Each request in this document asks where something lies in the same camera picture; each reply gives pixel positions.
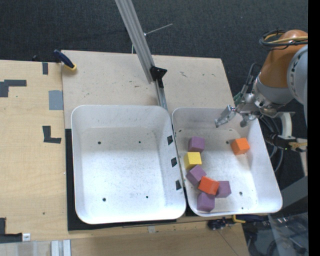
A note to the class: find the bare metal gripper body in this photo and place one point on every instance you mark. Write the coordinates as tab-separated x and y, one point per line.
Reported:
251	103

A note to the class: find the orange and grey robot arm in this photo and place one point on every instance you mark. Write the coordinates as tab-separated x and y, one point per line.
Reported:
280	65

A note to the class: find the purple cube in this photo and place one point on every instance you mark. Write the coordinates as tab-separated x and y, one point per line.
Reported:
196	144
195	174
224	190
205	202

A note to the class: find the black cylinder on white bracket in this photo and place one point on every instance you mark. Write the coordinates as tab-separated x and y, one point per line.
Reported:
287	125

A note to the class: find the yellow cube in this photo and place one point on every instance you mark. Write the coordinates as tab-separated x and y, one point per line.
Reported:
192	160

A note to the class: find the orange cube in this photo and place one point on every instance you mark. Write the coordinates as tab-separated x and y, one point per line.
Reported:
240	146

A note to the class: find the white plastic tray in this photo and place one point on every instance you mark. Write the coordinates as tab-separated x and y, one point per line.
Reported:
125	170
230	172

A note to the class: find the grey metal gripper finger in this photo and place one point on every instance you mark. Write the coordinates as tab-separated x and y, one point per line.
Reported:
226	115
247	119

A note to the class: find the red-orange cube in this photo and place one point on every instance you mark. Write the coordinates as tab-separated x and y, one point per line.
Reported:
208	185

